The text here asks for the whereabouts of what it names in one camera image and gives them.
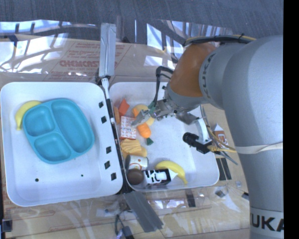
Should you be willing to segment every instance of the banana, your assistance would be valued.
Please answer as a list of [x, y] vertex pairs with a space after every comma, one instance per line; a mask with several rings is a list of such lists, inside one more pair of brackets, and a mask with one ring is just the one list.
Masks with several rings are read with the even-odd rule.
[[[136, 111], [138, 111], [138, 113], [141, 111], [141, 110], [148, 110], [149, 108], [146, 106], [146, 105], [143, 105], [143, 104], [139, 104], [137, 106], [134, 106], [134, 109], [136, 109]], [[146, 124], [148, 126], [152, 125], [154, 123], [155, 119], [150, 117], [147, 121], [146, 121]]]
[[24, 103], [19, 110], [16, 112], [14, 119], [16, 122], [16, 130], [21, 130], [21, 125], [22, 125], [22, 118], [27, 110], [30, 108], [39, 105], [41, 102], [40, 101], [29, 101]]
[[180, 165], [176, 164], [173, 161], [169, 161], [169, 160], [161, 161], [160, 163], [158, 163], [155, 166], [155, 169], [170, 169], [174, 173], [177, 173], [177, 176], [180, 179], [182, 179], [185, 184], [188, 183], [188, 181], [186, 180], [186, 177], [185, 177], [185, 171], [184, 171], [184, 169]]

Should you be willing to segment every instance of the black square hole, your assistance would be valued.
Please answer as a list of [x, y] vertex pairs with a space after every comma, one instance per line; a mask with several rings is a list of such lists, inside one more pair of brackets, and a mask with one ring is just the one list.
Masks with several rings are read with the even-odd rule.
[[115, 180], [116, 179], [116, 173], [112, 173], [111, 174], [111, 181]]
[[102, 121], [102, 123], [105, 123], [106, 122], [106, 117], [105, 116], [101, 117], [101, 121]]
[[105, 169], [108, 169], [111, 166], [110, 161], [107, 161], [106, 163], [104, 163], [104, 166], [105, 166]]

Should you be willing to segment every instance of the blue divided plate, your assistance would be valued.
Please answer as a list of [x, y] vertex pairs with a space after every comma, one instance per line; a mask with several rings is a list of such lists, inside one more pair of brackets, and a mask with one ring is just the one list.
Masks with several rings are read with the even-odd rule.
[[95, 141], [85, 115], [69, 99], [53, 99], [32, 107], [24, 114], [22, 126], [35, 153], [49, 164], [76, 158]]

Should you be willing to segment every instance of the gray carpet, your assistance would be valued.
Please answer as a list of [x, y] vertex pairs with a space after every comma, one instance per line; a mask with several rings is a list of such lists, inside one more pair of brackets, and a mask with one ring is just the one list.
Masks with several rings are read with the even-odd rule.
[[[49, 19], [98, 25], [114, 23], [117, 16], [125, 19], [131, 39], [134, 20], [144, 27], [152, 19], [226, 27], [234, 34], [260, 38], [283, 34], [284, 0], [0, 0], [0, 21]], [[96, 39], [87, 29], [72, 35]]]

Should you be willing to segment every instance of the white tray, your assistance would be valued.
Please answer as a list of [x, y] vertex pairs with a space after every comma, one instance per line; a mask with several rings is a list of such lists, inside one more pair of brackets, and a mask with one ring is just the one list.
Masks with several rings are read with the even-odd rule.
[[[158, 99], [163, 98], [161, 83], [158, 92]], [[155, 96], [156, 83], [154, 82], [119, 82], [110, 87], [110, 97], [113, 105], [119, 106], [123, 98], [126, 99], [130, 108], [126, 114], [127, 117], [134, 117], [132, 108], [137, 104], [149, 105]], [[191, 112], [195, 116], [201, 117], [200, 109], [197, 108]], [[154, 143], [146, 145], [146, 140], [137, 135], [141, 145], [148, 151], [149, 167], [154, 169], [155, 165], [163, 160], [171, 160], [181, 165], [186, 172], [188, 184], [185, 185], [181, 179], [176, 177], [166, 186], [144, 188], [139, 185], [130, 185], [136, 191], [159, 191], [159, 190], [176, 190], [185, 188], [205, 187], [217, 183], [219, 179], [219, 170], [215, 155], [212, 152], [202, 154], [196, 148], [190, 147], [182, 140], [184, 133], [191, 132], [198, 134], [195, 124], [186, 125], [175, 117], [167, 117], [162, 120], [156, 120], [150, 126], [151, 139]]]
[[[40, 160], [14, 115], [25, 102], [69, 98], [82, 110], [96, 137], [85, 154], [59, 164]], [[92, 83], [13, 82], [0, 92], [2, 142], [9, 198], [19, 206], [35, 206], [109, 196], [123, 184], [104, 93]]]

